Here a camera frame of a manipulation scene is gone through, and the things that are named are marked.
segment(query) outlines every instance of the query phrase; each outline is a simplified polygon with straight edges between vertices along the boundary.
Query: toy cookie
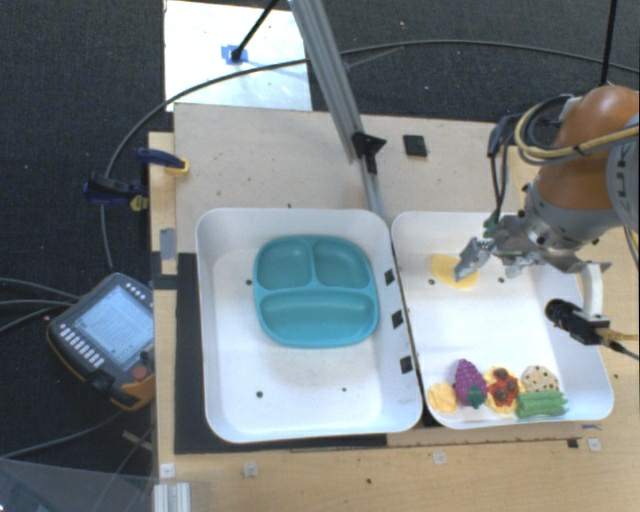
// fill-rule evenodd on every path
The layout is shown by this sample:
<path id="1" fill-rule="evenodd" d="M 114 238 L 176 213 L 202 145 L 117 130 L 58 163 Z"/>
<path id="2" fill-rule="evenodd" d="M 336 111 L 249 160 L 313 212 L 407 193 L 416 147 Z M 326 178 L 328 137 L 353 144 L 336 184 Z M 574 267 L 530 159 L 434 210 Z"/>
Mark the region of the toy cookie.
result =
<path id="1" fill-rule="evenodd" d="M 559 391 L 558 377 L 544 366 L 528 366 L 522 373 L 522 383 L 529 393 L 539 391 Z"/>

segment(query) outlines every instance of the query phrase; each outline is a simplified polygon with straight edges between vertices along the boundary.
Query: black cable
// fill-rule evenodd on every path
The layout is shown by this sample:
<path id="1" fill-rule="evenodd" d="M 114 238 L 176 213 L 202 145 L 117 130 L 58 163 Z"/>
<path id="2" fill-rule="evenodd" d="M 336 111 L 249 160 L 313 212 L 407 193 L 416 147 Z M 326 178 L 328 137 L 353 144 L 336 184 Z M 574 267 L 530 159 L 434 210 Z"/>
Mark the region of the black cable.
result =
<path id="1" fill-rule="evenodd" d="M 547 54 L 547 55 L 555 55 L 555 56 L 559 56 L 559 57 L 565 57 L 565 58 L 572 58 L 572 59 L 576 59 L 576 60 L 582 60 L 582 61 L 586 61 L 586 62 L 593 62 L 596 64 L 602 64 L 602 61 L 599 59 L 595 59 L 592 57 L 587 57 L 584 55 L 579 55 L 579 54 L 575 54 L 575 53 L 570 53 L 570 52 L 562 52 L 562 51 L 557 51 L 557 50 L 550 50 L 547 48 L 540 48 L 537 46 L 528 46 L 528 45 L 520 45 L 520 44 L 513 44 L 513 43 L 501 43 L 501 42 L 497 42 L 497 41 L 480 41 L 480 40 L 470 40 L 470 39 L 430 39 L 430 40 L 416 40 L 416 41 L 399 41 L 399 42 L 395 42 L 395 43 L 385 43 L 385 44 L 378 44 L 378 45 L 371 45 L 371 46 L 365 46 L 362 48 L 355 48 L 352 50 L 345 50 L 340 52 L 340 55 L 343 57 L 349 56 L 349 55 L 357 55 L 359 53 L 366 53 L 366 52 L 371 52 L 371 51 L 380 51 L 380 50 L 389 50 L 389 49 L 395 49 L 395 48 L 409 48 L 412 46 L 431 46 L 431 45 L 468 45 L 468 46 L 487 46 L 487 47 L 494 47 L 494 48 L 505 48 L 505 49 L 510 49 L 510 50 L 523 50 L 523 51 L 530 51 L 530 52 L 535 52 L 535 53 L 543 53 L 543 54 Z M 133 136 L 138 132 L 138 130 L 140 130 L 140 128 L 142 128 L 152 117 L 154 117 L 156 114 L 158 114 L 160 111 L 162 111 L 165 107 L 167 107 L 168 105 L 170 105 L 171 103 L 174 103 L 175 101 L 179 100 L 180 98 L 183 98 L 184 96 L 191 94 L 192 92 L 198 91 L 200 89 L 204 89 L 205 87 L 209 87 L 211 85 L 215 85 L 217 83 L 220 82 L 224 82 L 227 80 L 232 80 L 234 78 L 239 78 L 242 76 L 246 76 L 246 75 L 250 75 L 252 73 L 259 73 L 262 71 L 272 71 L 272 70 L 276 70 L 276 69 L 281 69 L 281 68 L 286 68 L 286 67 L 291 67 L 291 66 L 297 66 L 299 64 L 305 64 L 308 63 L 309 59 L 297 59 L 297 60 L 292 60 L 292 61 L 287 61 L 287 62 L 280 62 L 280 63 L 276 63 L 276 64 L 269 64 L 266 66 L 261 66 L 261 67 L 257 67 L 257 68 L 252 68 L 252 69 L 247 69 L 247 70 L 242 70 L 242 71 L 238 71 L 235 73 L 231 73 L 229 75 L 224 75 L 218 78 L 214 78 L 212 80 L 207 80 L 205 82 L 202 82 L 200 84 L 194 85 L 192 87 L 189 87 L 188 89 L 185 89 L 184 91 L 172 96 L 171 98 L 163 101 L 162 103 L 158 104 L 156 107 L 154 107 L 147 115 L 145 115 L 140 121 L 138 121 L 138 123 L 135 124 L 135 126 L 129 131 L 129 133 L 122 139 L 122 141 L 120 142 L 120 144 L 118 145 L 118 147 L 116 148 L 116 150 L 114 151 L 113 155 L 111 156 L 111 160 L 109 161 L 109 164 L 107 165 L 107 170 L 105 172 L 105 176 L 109 177 L 113 171 L 113 168 L 115 167 L 115 164 L 117 162 L 117 160 L 120 158 L 120 155 L 122 153 L 122 151 L 124 150 L 125 146 L 129 143 L 129 141 L 133 138 Z M 640 73 L 639 70 L 628 67 L 628 66 L 623 66 L 621 64 L 616 64 L 616 63 L 610 63 L 609 64 L 610 67 L 615 67 L 618 69 L 622 69 L 625 71 L 630 71 L 633 73 Z M 102 233 L 102 243 L 103 243 L 103 248 L 104 248 L 104 253 L 105 253 L 105 257 L 107 259 L 107 266 L 109 268 L 110 272 L 113 272 L 115 267 L 113 265 L 113 259 L 111 257 L 111 249 L 109 247 L 109 237 L 108 237 L 108 233 L 107 233 L 107 225 L 106 225 L 106 217 L 105 217 L 105 207 L 104 206 L 100 206 L 100 225 L 101 225 L 101 233 Z"/>
<path id="2" fill-rule="evenodd" d="M 73 306 L 72 302 L 64 302 L 61 300 L 43 300 L 43 299 L 16 299 L 16 300 L 0 300 L 0 308 L 7 306 L 24 306 L 35 304 L 38 306 Z"/>
<path id="3" fill-rule="evenodd" d="M 638 354 L 634 354 L 630 350 L 627 350 L 627 348 L 624 345 L 622 345 L 621 343 L 618 343 L 617 341 L 609 342 L 609 348 L 615 352 L 619 352 L 621 354 L 624 354 L 626 356 L 629 356 L 633 359 L 640 361 L 640 356 Z"/>
<path id="4" fill-rule="evenodd" d="M 12 327 L 15 327 L 16 325 L 20 325 L 21 323 L 26 322 L 27 320 L 31 320 L 32 318 L 36 318 L 37 316 L 45 315 L 51 311 L 54 311 L 59 307 L 60 306 L 54 306 L 51 308 L 39 309 L 38 311 L 34 311 L 33 313 L 29 313 L 28 315 L 21 316 L 17 320 L 14 320 L 13 322 L 9 322 L 8 324 L 0 327 L 0 334 L 8 331 L 9 329 L 11 329 Z"/>
<path id="5" fill-rule="evenodd" d="M 627 247 L 629 248 L 629 254 L 633 258 L 633 262 L 636 264 L 636 270 L 638 270 L 638 250 L 633 242 L 633 237 L 631 236 L 631 229 L 628 226 L 624 227 L 624 238 L 627 242 Z"/>
<path id="6" fill-rule="evenodd" d="M 536 146 L 542 149 L 555 149 L 553 146 L 538 140 L 535 135 L 535 128 L 540 122 L 540 117 L 546 111 L 557 108 L 558 106 L 564 106 L 571 98 L 573 98 L 573 96 L 570 94 L 561 94 L 560 96 L 549 98 L 538 105 L 522 127 L 521 135 L 528 146 Z"/>
<path id="7" fill-rule="evenodd" d="M 69 441 L 75 441 L 76 439 L 80 439 L 81 437 L 92 434 L 93 432 L 96 432 L 97 430 L 100 430 L 101 428 L 106 427 L 107 425 L 115 421 L 117 418 L 119 418 L 123 413 L 124 411 L 118 411 L 113 416 L 110 416 L 109 418 L 98 423 L 97 425 L 81 430 L 80 432 L 76 432 L 75 434 L 60 437 L 52 441 L 46 441 L 44 443 L 36 444 L 34 446 L 29 446 L 28 448 L 22 448 L 20 450 L 15 450 L 9 453 L 5 453 L 4 455 L 0 455 L 0 459 L 15 459 L 16 457 L 23 457 L 25 455 L 30 455 L 40 450 L 47 450 L 49 448 L 53 448 L 54 446 L 59 446 L 64 443 L 68 443 Z"/>
<path id="8" fill-rule="evenodd" d="M 115 482 L 115 480 L 118 477 L 118 475 L 120 475 L 120 473 L 122 473 L 122 471 L 124 470 L 126 465 L 129 463 L 131 458 L 135 455 L 135 453 L 138 451 L 138 449 L 142 446 L 142 444 L 144 443 L 145 439 L 151 435 L 151 432 L 153 431 L 153 427 L 154 426 L 155 426 L 155 423 L 152 423 L 149 426 L 149 428 L 144 432 L 144 434 L 142 434 L 140 436 L 140 438 L 136 441 L 136 444 L 133 445 L 133 448 L 131 448 L 131 450 L 129 451 L 127 456 L 123 459 L 123 461 L 120 463 L 120 465 L 114 471 L 114 473 L 111 475 L 111 478 L 109 478 L 109 481 L 104 486 L 104 488 L 102 489 L 102 492 L 98 496 L 98 499 L 94 503 L 93 508 L 91 509 L 91 512 L 96 512 L 98 510 L 98 507 L 102 503 L 102 500 L 104 500 L 104 497 L 109 492 L 109 489 L 113 485 L 113 482 Z"/>
<path id="9" fill-rule="evenodd" d="M 57 290 L 55 288 L 50 288 L 49 286 L 44 286 L 37 283 L 32 283 L 31 281 L 23 281 L 22 279 L 13 279 L 10 277 L 0 277 L 0 284 L 12 284 L 18 286 L 25 286 L 27 288 L 33 288 L 36 290 L 42 290 L 45 292 L 53 293 L 55 295 L 60 295 L 61 297 L 66 297 L 72 300 L 78 300 L 80 297 L 77 295 L 73 295 L 71 293 L 63 292 L 62 290 Z"/>
<path id="10" fill-rule="evenodd" d="M 607 74 L 609 73 L 609 59 L 611 57 L 611 45 L 613 43 L 613 29 L 616 24 L 616 8 L 618 0 L 610 0 L 609 2 L 609 20 L 607 21 L 607 34 L 604 39 L 604 56 L 602 57 L 602 70 L 600 71 L 600 85 L 607 83 Z"/>
<path id="11" fill-rule="evenodd" d="M 350 62 L 348 64 L 345 63 L 345 68 L 347 70 L 347 72 L 351 71 L 353 68 L 358 67 L 358 66 L 362 66 L 362 64 L 367 64 L 369 62 L 371 62 L 372 60 L 377 60 L 381 57 L 386 57 L 387 55 L 391 55 L 392 53 L 396 53 L 398 51 L 402 50 L 401 47 L 398 48 L 391 48 L 390 50 L 385 50 L 383 52 L 377 53 L 376 55 L 372 55 L 371 57 L 365 57 L 364 59 L 360 59 L 356 62 Z"/>
<path id="12" fill-rule="evenodd" d="M 149 480 L 151 479 L 151 472 L 149 472 L 149 474 L 147 474 L 146 479 L 147 479 L 147 485 L 145 486 L 145 489 L 142 489 L 138 494 L 135 494 L 131 500 L 129 501 L 129 504 L 127 505 L 127 508 L 125 508 L 122 512 L 130 512 L 131 508 L 136 505 L 139 501 L 140 498 L 142 496 L 142 494 L 146 494 L 147 496 L 151 494 L 152 491 L 148 490 L 148 486 L 149 486 Z"/>
<path id="13" fill-rule="evenodd" d="M 496 165 L 496 155 L 490 156 L 491 161 L 491 182 L 493 184 L 493 193 L 496 200 L 496 209 L 493 212 L 493 222 L 497 224 L 502 214 L 502 205 L 504 204 L 504 198 L 507 193 L 507 151 L 509 144 L 513 140 L 513 133 L 508 134 L 504 142 L 502 143 L 502 161 L 500 162 L 500 182 L 498 182 L 498 170 Z"/>

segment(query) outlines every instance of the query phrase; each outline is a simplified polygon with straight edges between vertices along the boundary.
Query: toy food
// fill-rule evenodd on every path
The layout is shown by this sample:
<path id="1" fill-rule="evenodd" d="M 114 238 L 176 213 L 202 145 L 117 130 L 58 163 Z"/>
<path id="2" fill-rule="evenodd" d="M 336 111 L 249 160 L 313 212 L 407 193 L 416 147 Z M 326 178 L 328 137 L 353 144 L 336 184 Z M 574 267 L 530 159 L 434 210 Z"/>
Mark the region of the toy food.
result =
<path id="1" fill-rule="evenodd" d="M 461 290 L 471 288 L 478 280 L 478 271 L 473 274 L 469 274 L 466 277 L 456 282 L 453 275 L 453 267 L 455 267 L 460 260 L 453 256 L 446 256 L 444 254 L 434 254 L 431 257 L 431 271 L 436 279 L 448 286 L 459 288 Z"/>
<path id="2" fill-rule="evenodd" d="M 427 401 L 435 410 L 444 413 L 451 413 L 456 410 L 456 391 L 448 382 L 441 382 L 431 386 L 427 392 Z"/>
<path id="3" fill-rule="evenodd" d="M 521 393 L 516 399 L 518 418 L 531 416 L 560 416 L 566 412 L 564 404 L 567 403 L 560 391 L 538 391 L 534 393 Z"/>
<path id="4" fill-rule="evenodd" d="M 487 406 L 499 414 L 509 414 L 516 410 L 516 397 L 524 392 L 520 380 L 504 367 L 494 366 L 484 373 L 487 383 Z"/>
<path id="5" fill-rule="evenodd" d="M 528 366 L 522 373 L 522 383 L 529 393 L 555 390 L 559 391 L 558 377 L 544 366 Z"/>
<path id="6" fill-rule="evenodd" d="M 456 396 L 461 405 L 480 407 L 487 397 L 487 384 L 478 369 L 466 359 L 460 359 L 456 369 Z"/>

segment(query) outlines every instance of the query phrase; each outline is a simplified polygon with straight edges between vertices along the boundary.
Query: white tray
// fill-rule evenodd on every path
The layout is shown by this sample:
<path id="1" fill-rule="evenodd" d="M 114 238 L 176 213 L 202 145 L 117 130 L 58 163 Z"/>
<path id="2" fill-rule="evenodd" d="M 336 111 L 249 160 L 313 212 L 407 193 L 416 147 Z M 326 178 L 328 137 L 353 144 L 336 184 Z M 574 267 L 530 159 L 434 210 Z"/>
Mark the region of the white tray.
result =
<path id="1" fill-rule="evenodd" d="M 540 364 L 558 375 L 568 411 L 559 417 L 526 420 L 499 416 L 486 406 L 458 407 L 453 414 L 429 407 L 431 414 L 455 429 L 606 417 L 613 408 L 613 392 L 598 348 L 581 345 L 554 328 L 544 315 L 553 298 L 582 303 L 572 275 L 542 266 L 507 279 L 501 262 L 492 258 L 480 270 L 476 285 L 459 290 L 438 282 L 431 273 L 429 258 L 435 253 L 457 256 L 472 236 L 482 235 L 486 217 L 486 213 L 407 212 L 393 223 L 392 238 L 424 388 L 453 383 L 461 358 L 474 363 L 481 373 L 505 366 L 518 377 L 527 366 Z"/>
<path id="2" fill-rule="evenodd" d="M 252 279 L 259 249 L 290 235 L 342 237 L 371 263 L 380 321 L 371 336 L 334 349 L 287 347 L 261 329 Z M 380 434 L 422 414 L 387 225 L 364 210 L 218 209 L 196 228 L 207 421 L 233 443 Z"/>

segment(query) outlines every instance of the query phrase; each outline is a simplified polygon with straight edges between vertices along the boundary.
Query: cable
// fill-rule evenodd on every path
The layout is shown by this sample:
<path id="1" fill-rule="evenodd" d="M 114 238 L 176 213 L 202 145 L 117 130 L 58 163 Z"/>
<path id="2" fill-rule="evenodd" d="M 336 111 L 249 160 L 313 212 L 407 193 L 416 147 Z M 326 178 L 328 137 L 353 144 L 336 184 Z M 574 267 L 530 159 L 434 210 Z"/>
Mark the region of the cable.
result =
<path id="1" fill-rule="evenodd" d="M 43 290 L 45 292 L 54 293 L 56 295 L 60 295 L 61 297 L 67 297 L 68 299 L 78 300 L 80 297 L 78 295 L 73 295 L 71 293 L 63 292 L 62 290 L 56 290 L 55 288 L 50 288 L 48 286 L 44 286 L 41 284 L 32 283 L 31 281 L 23 281 L 22 279 L 13 279 L 10 277 L 0 277 L 0 284 L 14 284 L 19 286 L 26 286 L 27 288 L 34 288 L 36 290 Z"/>
<path id="2" fill-rule="evenodd" d="M 378 53 L 376 55 L 372 55 L 371 57 L 366 57 L 364 59 L 358 60 L 356 62 L 350 62 L 349 64 L 345 64 L 345 68 L 347 69 L 347 71 L 351 71 L 353 68 L 358 67 L 358 66 L 362 66 L 362 64 L 367 64 L 368 62 L 371 62 L 373 60 L 377 60 L 381 57 L 386 57 L 387 55 L 391 55 L 392 53 L 396 53 L 397 51 L 402 50 L 402 48 L 398 47 L 398 48 L 391 48 L 390 50 L 385 50 L 381 53 Z"/>
<path id="3" fill-rule="evenodd" d="M 558 106 L 564 108 L 564 106 L 567 103 L 567 101 L 569 101 L 573 97 L 574 96 L 571 95 L 571 94 L 561 94 L 560 96 L 556 96 L 554 98 L 549 98 L 548 100 L 545 100 L 545 101 L 543 101 L 542 103 L 539 103 L 536 106 L 536 109 L 531 114 L 531 117 L 529 118 L 529 120 L 522 127 L 522 132 L 526 136 L 527 143 L 529 143 L 529 145 L 536 146 L 536 147 L 543 148 L 543 149 L 555 149 L 554 146 L 546 145 L 543 142 L 540 142 L 537 139 L 536 134 L 534 133 L 534 129 L 536 128 L 536 126 L 538 124 L 538 118 L 545 111 L 551 110 L 551 108 L 555 108 L 555 107 L 558 107 Z"/>
<path id="4" fill-rule="evenodd" d="M 510 50 L 530 51 L 534 53 L 542 53 L 542 54 L 554 55 L 558 57 L 582 60 L 585 62 L 602 64 L 602 60 L 600 59 L 587 57 L 584 55 L 579 55 L 579 54 L 570 53 L 570 52 L 550 50 L 547 48 L 541 48 L 537 46 L 528 46 L 528 45 L 520 45 L 520 44 L 513 44 L 513 43 L 501 43 L 497 41 L 480 41 L 480 40 L 473 40 L 473 39 L 427 39 L 427 40 L 421 39 L 416 41 L 399 41 L 395 43 L 377 44 L 377 45 L 371 45 L 371 46 L 364 46 L 362 48 L 355 48 L 352 50 L 345 50 L 340 52 L 340 55 L 343 57 L 347 57 L 349 55 L 357 55 L 360 53 L 366 53 L 371 51 L 391 50 L 396 48 L 410 48 L 413 46 L 432 46 L 432 45 L 434 46 L 435 45 L 487 46 L 487 47 L 504 48 L 504 49 L 510 49 Z M 154 107 L 140 121 L 138 121 L 135 124 L 135 126 L 129 131 L 129 133 L 127 133 L 127 135 L 122 139 L 120 144 L 118 144 L 116 150 L 113 152 L 113 155 L 111 156 L 111 160 L 109 161 L 109 164 L 107 165 L 105 176 L 109 177 L 111 175 L 111 173 L 113 172 L 113 168 L 115 167 L 116 162 L 120 158 L 122 151 L 124 150 L 125 146 L 129 143 L 129 141 L 133 138 L 133 136 L 138 132 L 138 130 L 142 128 L 142 126 L 144 126 L 153 116 L 158 114 L 161 110 L 163 110 L 165 107 L 167 107 L 171 103 L 174 103 L 175 101 L 179 100 L 180 98 L 183 98 L 188 94 L 191 94 L 192 92 L 198 91 L 200 89 L 204 89 L 205 87 L 209 87 L 211 85 L 215 85 L 220 82 L 232 80 L 234 78 L 239 78 L 241 76 L 250 75 L 252 73 L 258 73 L 262 71 L 271 71 L 271 70 L 281 69 L 285 67 L 297 66 L 299 64 L 305 64 L 308 62 L 309 62 L 309 59 L 297 59 L 297 60 L 280 62 L 277 64 L 270 64 L 270 65 L 261 66 L 257 68 L 238 71 L 235 73 L 231 73 L 229 75 L 224 75 L 218 78 L 214 78 L 212 80 L 207 80 L 198 85 L 194 85 L 172 96 L 171 98 L 163 101 L 162 103 Z M 640 71 L 637 69 L 631 68 L 629 66 L 623 66 L 621 64 L 616 64 L 616 63 L 609 63 L 609 67 L 618 68 L 618 69 L 629 71 L 636 74 L 640 73 Z M 102 244 L 104 248 L 105 257 L 107 260 L 107 266 L 109 268 L 109 271 L 113 272 L 114 265 L 113 265 L 113 258 L 111 256 L 111 249 L 109 247 L 109 237 L 107 233 L 104 206 L 100 206 L 100 225 L 101 225 L 101 234 L 102 234 Z"/>
<path id="5" fill-rule="evenodd" d="M 27 320 L 31 320 L 32 318 L 35 318 L 37 316 L 40 315 L 44 315 L 46 313 L 49 313 L 51 311 L 54 311 L 55 309 L 58 309 L 59 306 L 57 307 L 52 307 L 52 308 L 44 308 L 44 309 L 40 309 L 38 311 L 35 311 L 33 313 L 29 313 L 28 315 L 24 315 L 20 318 L 18 318 L 17 320 L 14 320 L 13 322 L 9 322 L 6 325 L 3 325 L 2 327 L 0 327 L 0 334 L 2 334 L 3 332 L 8 331 L 9 329 L 11 329 L 12 327 L 15 327 L 16 325 L 19 325 L 23 322 L 26 322 Z"/>
<path id="6" fill-rule="evenodd" d="M 624 227 L 624 237 L 627 240 L 627 246 L 629 247 L 629 252 L 631 253 L 631 257 L 633 258 L 633 261 L 636 264 L 636 269 L 638 269 L 638 244 L 633 239 L 633 235 L 631 234 L 631 229 L 629 229 L 627 226 Z"/>
<path id="7" fill-rule="evenodd" d="M 100 493 L 100 495 L 98 496 L 98 499 L 96 500 L 96 502 L 93 505 L 93 508 L 91 509 L 91 512 L 96 512 L 98 510 L 98 507 L 100 506 L 100 504 L 102 503 L 102 500 L 104 500 L 104 497 L 107 495 L 107 493 L 109 492 L 109 489 L 111 488 L 111 486 L 113 485 L 113 482 L 116 480 L 116 478 L 118 477 L 118 475 L 120 473 L 122 473 L 122 470 L 126 467 L 126 465 L 129 463 L 129 461 L 131 460 L 131 457 L 134 456 L 134 454 L 138 451 L 138 449 L 142 446 L 142 444 L 144 443 L 145 439 L 147 437 L 149 437 L 151 435 L 151 432 L 153 431 L 153 427 L 155 426 L 155 422 L 151 423 L 151 425 L 149 426 L 149 428 L 144 432 L 144 434 L 142 434 L 140 436 L 140 438 L 138 439 L 138 441 L 136 441 L 136 444 L 133 445 L 133 448 L 131 448 L 131 450 L 129 451 L 129 453 L 127 454 L 127 456 L 123 459 L 123 461 L 120 463 L 120 465 L 117 467 L 117 469 L 115 470 L 115 472 L 111 475 L 111 478 L 109 479 L 109 481 L 107 482 L 107 485 L 104 486 L 104 489 L 102 489 L 102 492 Z"/>
<path id="8" fill-rule="evenodd" d="M 500 163 L 500 201 L 498 202 L 498 212 L 496 218 L 500 218 L 502 213 L 502 205 L 504 204 L 504 198 L 507 195 L 507 150 L 509 149 L 509 143 L 513 140 L 513 135 L 509 135 L 502 147 L 502 162 Z"/>
<path id="9" fill-rule="evenodd" d="M 0 459 L 15 459 L 16 457 L 23 457 L 24 455 L 30 455 L 34 452 L 38 452 L 40 450 L 47 450 L 49 448 L 53 448 L 55 446 L 59 446 L 64 443 L 68 443 L 69 441 L 75 441 L 76 439 L 80 439 L 86 435 L 92 434 L 97 430 L 100 430 L 103 427 L 106 427 L 117 418 L 119 418 L 124 411 L 118 411 L 113 416 L 110 416 L 106 420 L 94 425 L 93 427 L 89 427 L 85 430 L 81 430 L 80 432 L 76 432 L 75 434 L 71 434 L 65 437 L 60 437 L 58 439 L 54 439 L 52 441 L 46 441 L 44 443 L 36 444 L 34 446 L 30 446 L 28 448 L 22 448 L 20 450 L 15 450 L 13 452 L 5 453 L 4 455 L 0 455 Z"/>
<path id="10" fill-rule="evenodd" d="M 5 306 L 24 306 L 25 304 L 37 304 L 44 306 L 73 306 L 71 302 L 63 302 L 60 300 L 41 300 L 41 299 L 18 299 L 18 300 L 0 300 L 0 308 Z"/>
<path id="11" fill-rule="evenodd" d="M 563 156 L 562 158 L 551 158 L 549 160 L 536 160 L 527 156 L 520 148 L 518 148 L 518 155 L 522 160 L 530 165 L 534 165 L 536 167 L 546 167 L 548 165 L 558 165 L 563 162 L 568 162 L 569 160 L 573 160 L 575 158 L 580 157 L 579 153 L 574 153 L 572 155 Z"/>
<path id="12" fill-rule="evenodd" d="M 601 137 L 596 137 L 595 139 L 591 139 L 572 146 L 564 146 L 561 148 L 553 149 L 529 146 L 522 138 L 524 127 L 527 125 L 527 123 L 530 122 L 533 115 L 544 107 L 544 104 L 545 102 L 538 103 L 537 105 L 530 108 L 527 112 L 525 112 L 525 114 L 520 118 L 520 121 L 518 121 L 514 132 L 514 138 L 518 149 L 520 149 L 527 156 L 533 158 L 552 160 L 554 163 L 556 162 L 556 158 L 578 158 L 580 156 L 585 156 L 593 153 L 594 151 L 600 151 L 608 147 L 623 144 L 630 139 L 637 137 L 639 133 L 638 124 L 634 124 L 629 126 L 628 128 L 623 128 L 622 130 L 618 130 Z"/>
<path id="13" fill-rule="evenodd" d="M 608 327 L 601 327 L 599 329 L 596 329 L 596 333 L 598 334 L 598 336 L 601 336 L 604 341 L 607 342 L 624 340 L 638 341 L 637 334 L 625 334 L 623 332 L 614 331 L 613 329 L 610 329 Z"/>
<path id="14" fill-rule="evenodd" d="M 148 474 L 146 476 L 146 478 L 151 479 L 151 474 Z M 147 490 L 147 487 L 145 487 L 145 489 L 140 490 L 140 492 L 138 494 L 135 494 L 133 496 L 133 498 L 131 498 L 131 500 L 129 501 L 129 504 L 127 505 L 127 508 L 125 508 L 122 512 L 130 512 L 131 508 L 136 505 L 136 503 L 138 501 L 140 501 L 141 495 L 142 494 L 146 494 L 147 496 L 149 496 L 151 494 L 150 491 Z"/>
<path id="15" fill-rule="evenodd" d="M 617 341 L 612 341 L 611 343 L 609 343 L 608 347 L 611 350 L 615 351 L 615 352 L 619 352 L 619 353 L 624 354 L 626 356 L 632 357 L 633 359 L 635 359 L 637 361 L 640 361 L 640 355 L 635 354 L 635 353 L 631 352 L 630 350 L 627 350 L 627 348 L 624 345 L 618 343 Z"/>
<path id="16" fill-rule="evenodd" d="M 500 185 L 498 184 L 498 169 L 496 167 L 496 157 L 493 155 L 490 160 L 491 163 L 491 184 L 493 185 L 493 195 L 496 200 L 496 209 L 497 212 L 500 207 Z"/>

